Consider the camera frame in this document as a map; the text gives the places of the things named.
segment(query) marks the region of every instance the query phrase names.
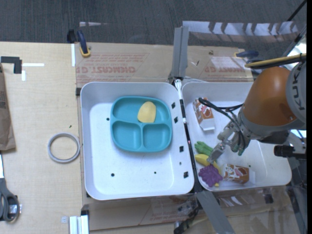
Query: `purple grapes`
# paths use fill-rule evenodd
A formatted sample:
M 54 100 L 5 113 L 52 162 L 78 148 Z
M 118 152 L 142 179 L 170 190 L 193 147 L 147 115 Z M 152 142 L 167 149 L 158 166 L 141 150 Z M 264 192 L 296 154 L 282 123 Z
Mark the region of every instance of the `purple grapes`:
M 213 187 L 216 183 L 223 179 L 223 177 L 219 174 L 218 169 L 212 164 L 201 168 L 198 175 L 202 177 L 202 179 L 206 184 L 208 184 L 209 187 Z

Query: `gray carpet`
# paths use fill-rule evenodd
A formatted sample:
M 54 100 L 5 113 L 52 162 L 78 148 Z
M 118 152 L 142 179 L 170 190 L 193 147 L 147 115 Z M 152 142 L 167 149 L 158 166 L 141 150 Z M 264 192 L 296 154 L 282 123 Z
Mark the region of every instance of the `gray carpet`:
M 0 41 L 67 42 L 69 29 L 79 22 L 89 42 L 173 44 L 174 28 L 183 21 L 221 23 L 280 23 L 287 21 L 304 0 L 0 0 Z M 298 30 L 307 21 L 307 5 L 294 18 Z M 282 55 L 294 37 L 269 42 L 222 38 L 199 39 L 190 45 L 234 46 L 255 49 L 264 56 Z

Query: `brown paper bag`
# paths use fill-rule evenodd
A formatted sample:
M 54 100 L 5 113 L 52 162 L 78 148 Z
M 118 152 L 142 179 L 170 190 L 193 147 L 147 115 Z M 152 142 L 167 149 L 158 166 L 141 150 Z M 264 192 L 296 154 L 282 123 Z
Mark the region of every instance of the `brown paper bag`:
M 15 148 L 15 139 L 7 103 L 4 71 L 0 63 L 0 151 Z

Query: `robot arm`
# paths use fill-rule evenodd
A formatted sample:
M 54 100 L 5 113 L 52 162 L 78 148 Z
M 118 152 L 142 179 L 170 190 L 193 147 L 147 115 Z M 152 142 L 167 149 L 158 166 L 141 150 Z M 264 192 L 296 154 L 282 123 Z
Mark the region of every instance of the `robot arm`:
M 306 119 L 306 62 L 291 71 L 267 68 L 254 81 L 237 117 L 218 135 L 221 142 L 207 161 L 216 160 L 226 145 L 242 155 L 252 139 L 305 152 L 306 141 L 297 141 L 291 130 L 306 130 Z M 281 147 L 275 155 L 282 153 Z

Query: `white tray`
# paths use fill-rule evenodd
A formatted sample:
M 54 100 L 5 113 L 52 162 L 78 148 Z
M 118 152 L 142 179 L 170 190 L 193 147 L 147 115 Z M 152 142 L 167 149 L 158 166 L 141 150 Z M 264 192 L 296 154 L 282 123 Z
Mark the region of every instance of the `white tray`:
M 193 145 L 194 154 L 197 154 L 194 144 L 197 141 L 204 141 L 211 147 L 215 147 L 219 143 L 217 135 L 229 122 L 229 119 L 213 109 L 215 119 L 215 129 L 203 131 L 195 117 L 192 102 L 198 97 L 207 97 L 213 104 L 220 107 L 234 106 L 244 102 L 250 90 L 252 83 L 213 83 L 213 82 L 190 82 L 182 87 L 182 96 L 185 105 L 186 119 L 190 133 L 191 143 Z M 227 148 L 226 152 L 218 158 L 218 165 L 224 163 L 235 164 L 238 166 L 249 167 L 255 171 L 255 183 L 250 181 L 245 184 L 235 182 L 221 181 L 219 187 L 209 187 L 199 177 L 201 185 L 209 191 L 226 191 L 245 188 L 268 187 L 286 185 L 292 178 L 288 160 L 283 157 L 277 157 L 273 153 L 274 145 L 260 143 L 252 140 L 242 154 Z M 197 172 L 203 166 L 196 162 Z
M 133 153 L 114 144 L 109 118 L 112 104 L 122 96 L 153 97 L 168 105 L 173 134 L 165 150 Z M 91 82 L 82 88 L 80 99 L 85 188 L 92 198 L 181 195 L 193 188 L 190 152 L 174 86 L 163 82 Z

